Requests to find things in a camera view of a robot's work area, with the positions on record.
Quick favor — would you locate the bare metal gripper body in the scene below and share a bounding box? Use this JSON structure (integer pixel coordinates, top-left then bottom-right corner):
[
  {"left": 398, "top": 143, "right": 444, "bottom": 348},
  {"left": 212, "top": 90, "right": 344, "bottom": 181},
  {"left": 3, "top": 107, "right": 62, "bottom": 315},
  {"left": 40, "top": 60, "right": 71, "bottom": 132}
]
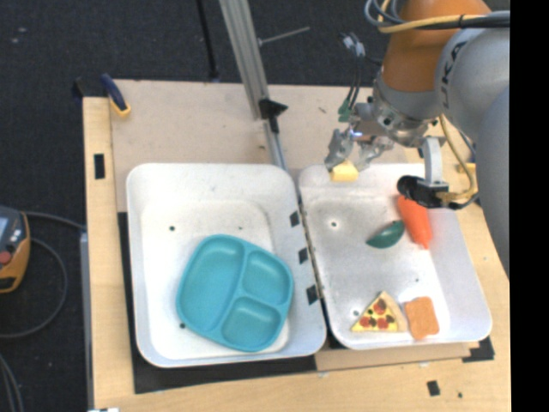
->
[{"left": 347, "top": 100, "right": 436, "bottom": 148}]

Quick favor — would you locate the yellow block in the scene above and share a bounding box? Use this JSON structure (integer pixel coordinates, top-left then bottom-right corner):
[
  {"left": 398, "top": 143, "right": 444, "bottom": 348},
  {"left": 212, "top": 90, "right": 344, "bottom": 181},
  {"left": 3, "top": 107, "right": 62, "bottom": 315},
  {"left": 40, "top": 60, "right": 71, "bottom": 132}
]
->
[{"left": 329, "top": 161, "right": 360, "bottom": 184}]

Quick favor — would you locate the orange carrot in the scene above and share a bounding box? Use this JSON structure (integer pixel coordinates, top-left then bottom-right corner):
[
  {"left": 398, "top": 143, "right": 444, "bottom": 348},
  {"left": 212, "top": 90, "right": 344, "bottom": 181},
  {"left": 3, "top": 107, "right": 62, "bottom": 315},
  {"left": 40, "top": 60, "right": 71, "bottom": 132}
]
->
[{"left": 396, "top": 194, "right": 432, "bottom": 250}]

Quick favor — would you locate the green leaf-shaped toy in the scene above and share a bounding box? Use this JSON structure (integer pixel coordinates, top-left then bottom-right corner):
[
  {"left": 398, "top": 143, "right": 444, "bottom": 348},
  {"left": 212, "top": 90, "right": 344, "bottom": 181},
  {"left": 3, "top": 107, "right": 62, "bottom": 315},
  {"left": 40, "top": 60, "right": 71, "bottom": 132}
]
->
[{"left": 365, "top": 219, "right": 407, "bottom": 250}]

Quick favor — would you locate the white plastic tray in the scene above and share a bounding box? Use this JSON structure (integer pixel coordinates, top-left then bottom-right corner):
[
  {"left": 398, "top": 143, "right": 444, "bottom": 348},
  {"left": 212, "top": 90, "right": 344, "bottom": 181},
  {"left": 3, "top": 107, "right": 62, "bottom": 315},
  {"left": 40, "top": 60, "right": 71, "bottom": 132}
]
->
[
  {"left": 125, "top": 162, "right": 329, "bottom": 369},
  {"left": 296, "top": 162, "right": 494, "bottom": 352}
]

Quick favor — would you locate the brown cardboard board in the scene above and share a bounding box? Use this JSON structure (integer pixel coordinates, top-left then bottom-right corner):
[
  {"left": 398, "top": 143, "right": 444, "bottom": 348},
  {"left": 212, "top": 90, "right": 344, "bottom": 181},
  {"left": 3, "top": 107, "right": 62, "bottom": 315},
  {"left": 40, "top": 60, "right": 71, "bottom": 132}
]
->
[{"left": 109, "top": 78, "right": 475, "bottom": 372}]

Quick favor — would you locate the pizza slice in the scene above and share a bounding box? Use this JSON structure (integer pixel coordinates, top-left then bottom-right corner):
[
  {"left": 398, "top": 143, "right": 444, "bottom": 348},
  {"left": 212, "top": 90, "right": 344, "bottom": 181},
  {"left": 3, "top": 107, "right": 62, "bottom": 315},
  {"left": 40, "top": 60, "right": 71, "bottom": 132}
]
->
[{"left": 350, "top": 289, "right": 409, "bottom": 334}]

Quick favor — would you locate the orange biscuit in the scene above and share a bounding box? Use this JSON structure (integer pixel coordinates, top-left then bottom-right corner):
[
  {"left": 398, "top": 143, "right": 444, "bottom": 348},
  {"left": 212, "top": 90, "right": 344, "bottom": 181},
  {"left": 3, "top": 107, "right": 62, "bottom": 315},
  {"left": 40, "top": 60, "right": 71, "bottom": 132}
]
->
[{"left": 403, "top": 295, "right": 441, "bottom": 341}]

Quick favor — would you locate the blue divided plate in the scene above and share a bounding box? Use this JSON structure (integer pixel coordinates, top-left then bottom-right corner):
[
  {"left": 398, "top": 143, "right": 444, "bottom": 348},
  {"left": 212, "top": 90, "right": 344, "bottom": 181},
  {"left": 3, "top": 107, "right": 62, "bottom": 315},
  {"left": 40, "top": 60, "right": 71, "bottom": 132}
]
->
[{"left": 174, "top": 233, "right": 296, "bottom": 354}]

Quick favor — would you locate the black cylinder on white bracket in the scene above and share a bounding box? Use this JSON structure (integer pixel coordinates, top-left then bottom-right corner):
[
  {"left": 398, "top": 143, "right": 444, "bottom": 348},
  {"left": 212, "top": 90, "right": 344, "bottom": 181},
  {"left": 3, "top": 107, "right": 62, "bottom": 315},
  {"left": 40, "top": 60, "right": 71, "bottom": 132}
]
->
[{"left": 395, "top": 136, "right": 451, "bottom": 209}]

